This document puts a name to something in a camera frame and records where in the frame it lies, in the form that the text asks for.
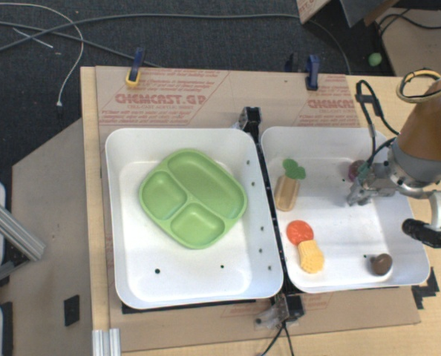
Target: wooden table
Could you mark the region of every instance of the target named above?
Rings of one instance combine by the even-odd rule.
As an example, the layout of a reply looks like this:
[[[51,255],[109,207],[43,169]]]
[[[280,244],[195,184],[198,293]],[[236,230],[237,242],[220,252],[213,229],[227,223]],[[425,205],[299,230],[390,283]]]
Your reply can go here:
[[[95,69],[83,67],[81,77],[92,320],[94,330],[107,331],[110,328],[110,311],[103,227]],[[347,76],[347,83],[352,94],[355,93],[355,85],[360,79],[367,79],[374,86],[389,123],[395,128],[401,128],[413,107],[399,101],[395,95],[395,87],[399,78]],[[419,82],[414,88],[424,92],[429,82],[424,81],[422,84]],[[357,112],[360,124],[365,126],[359,105]],[[375,123],[378,131],[387,133],[387,129],[378,119]],[[414,200],[411,201],[411,207],[416,219],[430,221],[431,210],[428,202]],[[440,292],[436,297],[424,301],[425,310],[419,312],[420,324],[294,336],[292,341],[296,354],[304,356],[441,355],[441,249],[427,248],[427,253],[434,268]],[[265,338],[182,348],[154,349],[126,352],[124,355],[259,355],[265,350],[270,340]],[[290,350],[285,337],[279,338],[269,352],[269,355],[289,354]]]

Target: green plate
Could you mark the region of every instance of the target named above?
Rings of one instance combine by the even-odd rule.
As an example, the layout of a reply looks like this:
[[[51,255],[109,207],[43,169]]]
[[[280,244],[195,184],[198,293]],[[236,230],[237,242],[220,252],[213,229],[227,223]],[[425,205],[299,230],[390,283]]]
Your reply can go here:
[[[188,248],[216,243],[242,217],[242,185],[213,159],[194,149],[165,158],[140,186],[140,203],[167,234]]]

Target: red tomato slice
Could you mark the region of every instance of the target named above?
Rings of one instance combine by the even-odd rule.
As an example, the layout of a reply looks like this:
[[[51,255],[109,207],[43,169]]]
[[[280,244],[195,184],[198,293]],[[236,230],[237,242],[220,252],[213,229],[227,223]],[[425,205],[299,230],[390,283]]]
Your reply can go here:
[[[294,220],[287,226],[287,237],[295,245],[314,238],[310,225],[303,220]]]

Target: black fabric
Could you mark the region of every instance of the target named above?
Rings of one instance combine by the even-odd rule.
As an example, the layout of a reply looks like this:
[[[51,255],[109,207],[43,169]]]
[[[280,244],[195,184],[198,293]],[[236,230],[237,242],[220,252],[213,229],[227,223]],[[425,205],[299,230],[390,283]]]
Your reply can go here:
[[[40,4],[58,10],[74,21],[125,13],[185,13],[244,15],[297,14],[295,0],[0,0]],[[409,6],[417,0],[407,0]],[[441,9],[441,0],[427,0],[427,9]],[[49,28],[64,24],[56,14],[32,7],[1,7],[0,20]],[[379,48],[376,29],[358,23],[347,26],[339,0],[324,6],[313,20],[336,38],[358,75],[392,75],[384,61],[368,64]],[[310,54],[321,60],[322,73],[347,73],[336,43],[313,23],[295,19],[120,19],[84,24],[86,39],[134,55],[146,48],[146,61],[163,67],[221,70],[283,71],[293,52],[305,64]],[[77,36],[72,29],[64,30]],[[0,27],[0,46],[23,38],[11,27]],[[0,53],[0,180],[10,190],[11,167],[81,116],[79,72],[70,78],[62,95],[62,121],[56,102],[61,84],[79,54],[79,45],[52,35]],[[86,47],[79,66],[131,66],[129,60]]]

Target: wooden edge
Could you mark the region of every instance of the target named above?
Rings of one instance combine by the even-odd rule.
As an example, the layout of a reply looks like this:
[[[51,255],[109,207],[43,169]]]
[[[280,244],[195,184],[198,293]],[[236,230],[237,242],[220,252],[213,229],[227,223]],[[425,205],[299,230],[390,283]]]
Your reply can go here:
[[[390,7],[393,7],[394,4],[396,4],[399,0],[385,0],[382,2],[378,7],[370,11],[366,17],[364,17],[364,24],[365,26],[371,25],[373,22],[376,21],[378,17],[384,14],[384,12],[389,9]]]
[[[85,150],[88,249],[91,278],[92,328],[108,331],[110,310],[105,254],[102,180],[97,108],[97,81],[94,67],[80,68],[82,123]]]

